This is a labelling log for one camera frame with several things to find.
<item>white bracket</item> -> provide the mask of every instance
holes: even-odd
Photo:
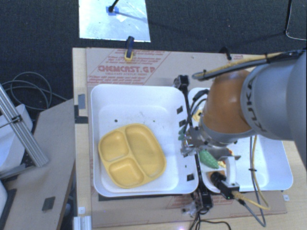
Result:
[[[74,217],[73,230],[92,230],[92,217]]]
[[[228,156],[225,160],[226,163],[226,182],[229,185],[236,183],[236,160],[233,156]]]

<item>cable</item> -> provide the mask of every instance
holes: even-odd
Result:
[[[255,184],[256,184],[256,187],[257,187],[257,190],[258,190],[258,193],[260,194],[263,202],[265,203],[265,205],[267,206],[268,209],[270,209],[270,206],[269,206],[269,203],[266,201],[264,195],[262,194],[262,191],[259,187],[259,184],[258,184],[258,181],[257,181],[257,177],[256,177],[256,173],[255,173],[255,150],[256,150],[256,142],[257,142],[257,135],[255,136],[255,139],[254,139],[254,144],[253,144],[253,151],[252,151],[252,167],[251,167],[251,172],[253,174],[253,177],[254,177],[254,181],[255,181]]]
[[[204,220],[204,219],[201,219],[201,214],[200,212],[198,212],[196,214],[196,217],[192,223],[192,225],[190,226],[189,230],[193,230],[194,226],[195,226],[195,230],[200,230],[201,229],[201,223],[202,222],[207,222],[207,223],[211,223],[211,224],[226,224],[226,226],[228,227],[228,230],[231,230],[231,227],[229,225],[228,222],[226,221],[210,221],[210,220]]]
[[[271,208],[269,208],[269,207],[265,207],[265,206],[262,206],[262,205],[256,203],[255,201],[253,201],[253,200],[251,200],[251,199],[245,197],[242,193],[240,193],[240,192],[238,192],[238,191],[232,191],[231,193],[232,193],[232,195],[233,195],[236,199],[241,199],[241,200],[243,200],[243,201],[247,201],[247,202],[249,202],[249,203],[251,203],[251,204],[257,206],[257,207],[260,208],[260,209],[265,209],[265,210],[270,210],[270,209],[271,209]]]
[[[192,75],[192,78],[200,81],[208,80],[231,71],[247,69],[250,67],[264,65],[266,63],[277,62],[280,60],[295,59],[300,57],[303,54],[303,52],[305,52],[305,50],[294,50],[282,53],[272,53],[261,56],[253,56],[247,59],[241,59],[235,62],[230,62],[224,66],[221,66],[219,68],[210,71],[197,72]]]
[[[193,117],[193,114],[195,113],[195,111],[197,110],[196,108],[198,108],[201,104],[201,102],[205,101],[206,99],[202,99],[201,101],[198,102],[198,104],[196,105],[196,107],[193,109],[195,103],[198,101],[198,99],[200,99],[203,95],[205,94],[208,94],[209,93],[209,90],[208,89],[205,89],[205,90],[201,90],[201,91],[198,91],[196,93],[196,95],[193,97],[193,102],[192,102],[192,105],[190,107],[190,113],[188,114],[188,117],[186,119],[186,124],[184,125],[183,129],[182,129],[182,133],[185,134],[186,131],[187,131],[187,127],[189,125],[189,123],[191,122],[191,119]]]
[[[43,88],[40,88],[40,87],[38,87],[37,85],[35,85],[35,84],[33,84],[33,83],[29,82],[29,81],[17,80],[17,78],[19,78],[20,76],[25,75],[25,74],[32,74],[32,75],[36,75],[36,76],[38,76],[39,78],[41,78],[41,79],[46,83],[48,90],[45,90],[45,89],[43,89]],[[14,83],[19,83],[19,84],[23,83],[23,84],[27,84],[28,86],[26,86],[26,85],[22,85],[22,86],[13,86]],[[58,95],[58,94],[55,94],[55,93],[52,91],[52,88],[51,88],[49,82],[47,81],[47,79],[46,79],[44,76],[42,76],[41,74],[36,73],[36,72],[26,71],[26,72],[20,73],[20,74],[18,74],[16,77],[14,77],[13,80],[7,81],[7,82],[3,83],[3,85],[5,85],[5,84],[9,84],[9,85],[10,85],[9,88],[7,88],[5,91],[7,91],[7,92],[10,91],[10,92],[11,92],[11,95],[12,95],[12,97],[13,97],[13,99],[14,99],[17,103],[19,103],[19,104],[23,104],[23,103],[15,96],[13,90],[15,90],[15,89],[33,89],[33,90],[38,90],[38,91],[41,93],[41,95],[43,96],[44,102],[45,102],[45,104],[46,104],[46,107],[45,107],[45,108],[37,108],[37,107],[33,107],[33,106],[29,106],[29,105],[26,105],[26,104],[25,104],[25,106],[26,106],[28,109],[32,109],[32,110],[36,110],[36,111],[44,111],[44,110],[50,108],[50,107],[51,107],[52,97],[53,97],[53,96],[55,96],[55,97],[57,97],[57,98],[59,98],[59,99],[61,99],[61,100],[63,100],[63,101],[66,101],[66,100],[67,100],[67,99],[64,98],[64,97],[62,97],[62,96],[60,96],[60,95]]]
[[[228,222],[226,221],[210,221],[210,220],[200,220],[196,223],[195,229],[199,230],[201,227],[201,222],[207,222],[207,223],[211,223],[211,224],[226,224],[226,226],[228,227],[229,230],[231,230],[231,227],[229,225]]]
[[[250,174],[251,174],[251,179],[252,179],[252,183],[253,183],[256,199],[257,199],[258,204],[260,204],[260,199],[259,199],[258,191],[256,189],[256,184],[255,184],[255,176],[254,176],[255,173],[253,173],[253,172],[255,172],[255,167],[254,167],[254,164],[252,162],[253,161],[253,155],[252,155],[252,147],[253,147],[253,145],[252,145],[252,143],[253,143],[253,138],[251,136],[250,139],[249,139],[249,163],[250,163],[250,167],[251,167]],[[255,219],[259,222],[259,224],[261,226],[266,227],[266,221],[265,221],[265,217],[264,217],[262,209],[260,209],[260,213],[261,213],[262,221],[263,222],[260,221],[260,219],[254,214],[254,212],[248,207],[247,204],[245,204],[244,206],[255,217]]]
[[[289,0],[289,2],[288,2],[288,11],[287,11],[286,29],[284,30],[286,36],[289,37],[289,38],[291,38],[291,39],[306,41],[306,39],[292,37],[292,36],[290,36],[290,35],[288,34],[289,23],[290,23],[290,18],[291,18],[291,13],[292,13],[292,0]]]
[[[15,83],[26,83],[26,84],[32,85],[33,88],[37,89],[43,95],[45,102],[46,102],[46,107],[47,107],[46,109],[48,109],[48,107],[49,107],[48,99],[47,99],[46,95],[44,94],[44,92],[37,85],[32,84],[28,81],[23,81],[23,80],[12,80],[12,81],[8,81],[8,82],[3,83],[3,85],[5,85],[5,84],[11,84],[12,85],[14,82]],[[17,103],[23,104],[14,94],[12,94],[12,96]],[[28,106],[28,105],[25,105],[25,106],[27,108],[37,110],[37,111],[44,111],[45,110],[44,108],[36,108],[36,107]]]
[[[249,158],[250,158],[250,166],[251,166],[250,170],[251,170],[253,187],[254,187],[254,190],[255,190],[256,198],[257,198],[257,203],[250,200],[249,198],[246,198],[243,194],[241,194],[239,192],[232,192],[232,194],[234,195],[235,199],[252,214],[252,216],[258,221],[258,223],[261,226],[265,227],[266,221],[265,221],[265,217],[264,217],[262,210],[263,209],[269,210],[270,207],[269,207],[269,204],[266,201],[264,195],[262,194],[262,191],[260,190],[260,187],[259,187],[259,184],[258,184],[258,181],[257,181],[257,178],[256,178],[256,174],[255,174],[256,170],[255,170],[254,162],[255,162],[256,142],[257,142],[257,135],[255,136],[253,145],[252,145],[252,137],[250,137],[250,143],[249,143]],[[260,204],[260,199],[259,199],[258,193],[260,194],[262,200],[264,201],[264,203],[266,204],[267,207],[264,207]],[[250,202],[251,204],[260,208],[260,213],[261,213],[263,222],[261,222],[261,220],[257,217],[257,215],[252,211],[252,209],[245,203],[245,201]]]

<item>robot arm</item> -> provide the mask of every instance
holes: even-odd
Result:
[[[306,52],[299,57],[286,53],[286,59],[281,55],[274,54],[269,64],[267,58],[254,61],[259,66],[251,73],[242,69],[246,62],[229,72],[219,70],[199,129],[186,132],[182,154],[204,148],[223,150],[239,138],[261,134],[294,140],[306,167]]]

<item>yellow divided plate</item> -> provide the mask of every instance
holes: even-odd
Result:
[[[146,184],[163,174],[165,155],[152,131],[142,124],[131,124],[104,135],[99,156],[112,181],[122,188]]]

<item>metal sheet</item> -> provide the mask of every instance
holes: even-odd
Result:
[[[145,0],[79,0],[80,38],[150,42]]]

